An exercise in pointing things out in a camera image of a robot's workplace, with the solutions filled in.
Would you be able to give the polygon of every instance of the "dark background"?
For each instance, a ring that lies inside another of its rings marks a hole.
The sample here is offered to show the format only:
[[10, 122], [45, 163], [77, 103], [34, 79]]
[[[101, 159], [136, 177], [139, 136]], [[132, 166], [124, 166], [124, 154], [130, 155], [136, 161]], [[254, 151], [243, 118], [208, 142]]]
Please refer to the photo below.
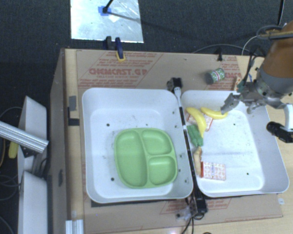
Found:
[[[193, 52], [218, 43], [241, 47], [261, 26], [276, 24], [280, 0], [138, 0], [144, 43], [125, 50]], [[293, 0], [285, 0], [282, 25], [293, 20]], [[270, 43], [253, 40], [268, 50]], [[49, 108], [49, 93], [62, 47], [101, 49], [98, 41], [70, 38], [70, 0], [0, 0], [0, 114], [22, 107], [24, 97]], [[213, 53], [210, 48], [204, 53]], [[223, 47], [224, 54], [241, 50]], [[18, 124], [20, 111], [3, 121]], [[5, 159], [2, 174], [16, 174], [15, 160]], [[0, 187], [5, 195], [6, 188]], [[0, 202], [0, 215], [17, 230], [18, 196]], [[0, 234], [8, 233], [0, 221]]]

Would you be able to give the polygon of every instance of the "silver metal sheet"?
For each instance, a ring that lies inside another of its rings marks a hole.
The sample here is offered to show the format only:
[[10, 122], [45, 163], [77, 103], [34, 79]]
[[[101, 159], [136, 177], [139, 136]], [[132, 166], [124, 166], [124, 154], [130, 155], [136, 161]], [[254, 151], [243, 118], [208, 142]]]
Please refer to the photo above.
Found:
[[70, 0], [72, 39], [112, 40], [143, 43], [138, 0], [114, 0], [111, 13], [102, 15], [99, 7], [109, 0]]

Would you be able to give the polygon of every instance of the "wooden surface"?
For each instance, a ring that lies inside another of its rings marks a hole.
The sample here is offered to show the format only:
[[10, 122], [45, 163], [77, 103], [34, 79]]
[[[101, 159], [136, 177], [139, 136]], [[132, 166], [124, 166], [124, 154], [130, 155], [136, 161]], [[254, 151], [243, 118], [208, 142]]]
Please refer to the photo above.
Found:
[[[239, 67], [241, 69], [242, 75], [245, 74], [246, 66], [248, 63], [248, 57], [237, 57], [239, 62]], [[71, 64], [70, 62], [74, 62], [74, 60], [66, 59], [66, 64]], [[260, 66], [262, 60], [259, 58], [256, 59], [256, 66]], [[75, 74], [71, 74], [73, 83], [76, 82]], [[284, 102], [293, 103], [293, 95], [291, 97], [286, 97], [283, 99]], [[275, 110], [273, 108], [267, 107], [269, 111], [269, 115], [272, 121], [280, 122], [284, 124], [284, 113], [282, 110]], [[76, 129], [71, 129], [69, 131], [69, 135], [76, 136], [79, 131]], [[70, 148], [70, 157], [72, 158], [70, 161], [70, 165], [75, 167], [75, 169], [81, 169], [80, 163], [80, 155], [76, 154], [74, 150], [78, 147], [78, 143], [71, 143], [73, 148]], [[283, 218], [275, 218], [275, 219], [264, 219], [264, 220], [252, 220], [252, 221], [243, 221], [243, 222], [231, 222], [231, 223], [222, 223], [222, 224], [210, 224], [210, 225], [198, 225], [194, 227], [194, 233], [203, 234], [204, 232], [209, 232], [211, 234], [235, 234], [235, 233], [244, 233], [244, 234], [283, 234], [283, 233], [293, 233], [293, 144], [285, 144], [281, 141], [278, 141], [280, 151], [288, 172], [288, 176], [290, 178], [290, 186], [289, 189], [279, 195], [279, 198], [282, 198], [285, 202], [282, 205]], [[74, 187], [71, 187], [71, 197], [72, 203], [75, 204], [75, 208], [77, 210], [77, 216], [72, 216], [72, 218], [81, 218], [83, 213], [82, 202], [78, 200], [81, 196], [80, 189], [76, 190], [76, 182], [80, 180], [80, 177], [74, 178], [71, 174], [71, 182], [75, 181]], [[156, 229], [156, 230], [143, 230], [143, 231], [134, 231], [130, 232], [132, 234], [172, 234], [172, 233], [181, 233], [184, 227], [179, 228], [165, 228], [165, 229]], [[191, 226], [189, 226], [188, 231], [186, 233], [191, 233]]]

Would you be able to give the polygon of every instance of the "tin can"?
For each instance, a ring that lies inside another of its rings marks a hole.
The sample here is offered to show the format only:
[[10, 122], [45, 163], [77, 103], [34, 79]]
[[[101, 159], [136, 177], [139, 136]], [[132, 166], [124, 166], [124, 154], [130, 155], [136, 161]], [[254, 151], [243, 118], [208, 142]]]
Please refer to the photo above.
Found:
[[205, 82], [210, 85], [219, 82], [225, 78], [225, 71], [222, 68], [217, 68], [205, 74]]

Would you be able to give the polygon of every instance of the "banana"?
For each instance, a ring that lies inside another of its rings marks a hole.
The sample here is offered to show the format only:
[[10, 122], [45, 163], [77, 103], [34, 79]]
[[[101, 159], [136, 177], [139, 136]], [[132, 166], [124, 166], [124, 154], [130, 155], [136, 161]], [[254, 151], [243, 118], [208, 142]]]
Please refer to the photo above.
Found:
[[193, 118], [195, 119], [197, 126], [199, 128], [200, 134], [203, 138], [204, 136], [204, 132], [206, 130], [207, 124], [206, 124], [206, 120], [203, 116], [203, 114], [196, 108], [194, 107], [187, 107], [186, 111], [191, 114], [193, 116]]
[[213, 119], [223, 119], [226, 118], [228, 115], [228, 112], [222, 114], [221, 111], [214, 111], [206, 107], [201, 107], [201, 111], [203, 114], [212, 117]]

